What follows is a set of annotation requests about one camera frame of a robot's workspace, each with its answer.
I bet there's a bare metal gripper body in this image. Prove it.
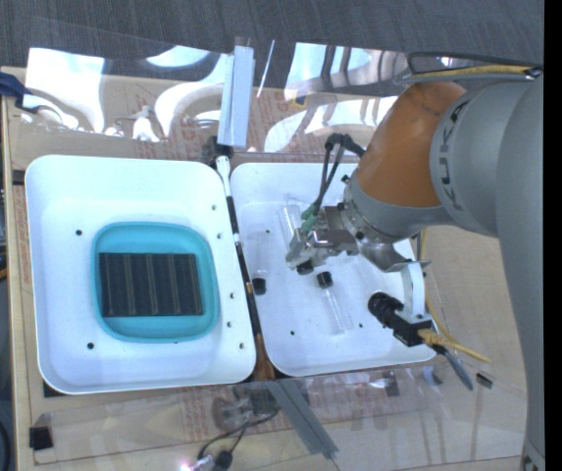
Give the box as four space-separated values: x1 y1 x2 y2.
308 204 410 273

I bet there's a clear plastic bottle black cap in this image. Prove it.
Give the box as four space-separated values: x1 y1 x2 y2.
249 261 269 296
280 202 316 277
315 271 355 337

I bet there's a thin black and white rod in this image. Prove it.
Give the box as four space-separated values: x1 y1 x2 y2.
215 154 276 382

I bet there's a white plastic tray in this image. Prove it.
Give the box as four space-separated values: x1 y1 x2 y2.
24 153 258 395
229 161 439 378

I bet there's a brown cardboard board red print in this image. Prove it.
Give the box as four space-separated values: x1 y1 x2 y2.
0 66 530 471

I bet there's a black ribbed rectangular tray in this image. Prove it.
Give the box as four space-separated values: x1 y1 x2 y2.
98 251 205 319

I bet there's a blue plate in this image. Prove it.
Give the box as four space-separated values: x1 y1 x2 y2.
89 221 222 344

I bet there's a black cylinder on white bracket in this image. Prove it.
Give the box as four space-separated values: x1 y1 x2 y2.
367 258 436 348

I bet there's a black block with thin wires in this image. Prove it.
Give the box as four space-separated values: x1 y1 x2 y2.
246 386 279 415

